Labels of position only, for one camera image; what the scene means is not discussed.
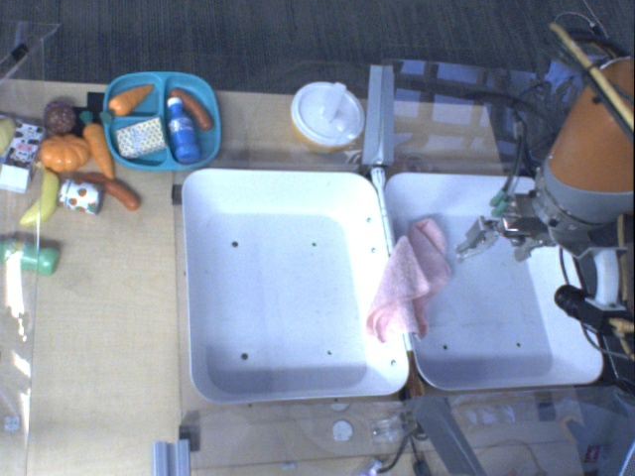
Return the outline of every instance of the pink cloth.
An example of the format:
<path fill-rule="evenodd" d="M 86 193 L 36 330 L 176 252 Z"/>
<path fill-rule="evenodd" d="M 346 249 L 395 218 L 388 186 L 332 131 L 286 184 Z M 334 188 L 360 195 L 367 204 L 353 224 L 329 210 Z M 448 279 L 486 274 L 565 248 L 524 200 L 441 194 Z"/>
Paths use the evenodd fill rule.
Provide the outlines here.
<path fill-rule="evenodd" d="M 417 222 L 388 260 L 366 328 L 386 342 L 404 333 L 428 332 L 427 310 L 450 278 L 445 237 L 432 219 Z"/>

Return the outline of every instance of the carrot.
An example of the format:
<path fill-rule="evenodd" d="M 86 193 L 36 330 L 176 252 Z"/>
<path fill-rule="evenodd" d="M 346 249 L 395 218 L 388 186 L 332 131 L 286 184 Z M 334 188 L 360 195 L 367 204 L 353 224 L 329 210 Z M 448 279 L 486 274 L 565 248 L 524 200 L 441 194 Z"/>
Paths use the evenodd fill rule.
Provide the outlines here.
<path fill-rule="evenodd" d="M 86 181 L 102 184 L 106 193 L 119 200 L 130 211 L 134 211 L 141 206 L 141 201 L 139 201 L 137 194 L 116 179 L 107 178 L 102 173 L 85 173 L 81 177 Z"/>
<path fill-rule="evenodd" d="M 211 117 L 205 111 L 205 108 L 189 93 L 184 90 L 179 90 L 178 88 L 173 88 L 170 90 L 171 97 L 178 97 L 183 101 L 183 106 L 188 111 L 188 113 L 194 117 L 198 127 L 200 127 L 203 131 L 208 131 L 211 129 L 214 124 L 211 120 Z"/>
<path fill-rule="evenodd" d="M 92 113 L 90 111 L 82 111 L 79 119 L 85 124 L 81 135 L 88 142 L 90 154 L 95 158 L 101 172 L 109 179 L 115 178 L 115 167 L 112 163 L 112 156 L 108 150 L 106 143 L 106 135 L 103 127 L 98 123 L 93 123 Z"/>
<path fill-rule="evenodd" d="M 115 95 L 108 101 L 108 109 L 116 116 L 126 116 L 132 113 L 141 101 L 145 99 L 154 88 L 154 84 L 142 84 Z"/>

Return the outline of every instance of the black fabric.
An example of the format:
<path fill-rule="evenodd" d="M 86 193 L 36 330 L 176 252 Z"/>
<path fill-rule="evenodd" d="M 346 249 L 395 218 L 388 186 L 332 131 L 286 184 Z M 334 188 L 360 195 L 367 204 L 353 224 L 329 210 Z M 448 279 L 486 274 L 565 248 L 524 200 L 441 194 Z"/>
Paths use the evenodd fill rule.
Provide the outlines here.
<path fill-rule="evenodd" d="M 632 52 L 634 0 L 587 2 Z M 370 63 L 393 59 L 534 71 L 556 16 L 591 17 L 582 0 L 0 0 L 0 11 L 62 24 L 47 79 L 179 70 L 216 89 L 270 92 L 317 78 L 361 88 Z M 561 22 L 586 26 L 575 16 Z"/>

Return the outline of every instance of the sausage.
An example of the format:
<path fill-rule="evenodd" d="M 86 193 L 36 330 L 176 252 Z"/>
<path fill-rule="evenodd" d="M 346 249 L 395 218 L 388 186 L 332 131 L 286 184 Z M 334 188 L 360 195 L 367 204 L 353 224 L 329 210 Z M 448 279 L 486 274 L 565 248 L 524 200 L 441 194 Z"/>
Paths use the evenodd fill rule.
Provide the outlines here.
<path fill-rule="evenodd" d="M 171 97 L 178 97 L 183 101 L 183 106 L 186 111 L 194 117 L 198 127 L 200 127 L 203 131 L 208 131 L 213 127 L 213 121 L 205 108 L 191 95 L 189 95 L 186 91 L 180 90 L 178 88 L 173 88 L 170 90 Z"/>
<path fill-rule="evenodd" d="M 86 173 L 82 177 L 86 181 L 102 184 L 106 193 L 112 195 L 130 211 L 134 211 L 141 206 L 141 201 L 139 201 L 137 194 L 116 179 L 109 179 L 102 173 Z"/>

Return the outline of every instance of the lid handle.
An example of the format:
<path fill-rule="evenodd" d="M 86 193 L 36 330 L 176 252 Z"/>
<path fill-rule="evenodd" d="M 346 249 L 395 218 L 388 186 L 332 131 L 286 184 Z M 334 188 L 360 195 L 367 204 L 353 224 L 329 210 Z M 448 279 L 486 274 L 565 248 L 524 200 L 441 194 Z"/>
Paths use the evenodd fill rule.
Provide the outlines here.
<path fill-rule="evenodd" d="M 321 111 L 321 116 L 327 122 L 331 122 L 332 119 L 335 118 L 335 114 L 337 113 L 337 109 L 339 109 L 344 93 L 346 93 L 346 85 L 342 83 L 334 83 L 326 94 L 326 100 L 324 108 Z"/>

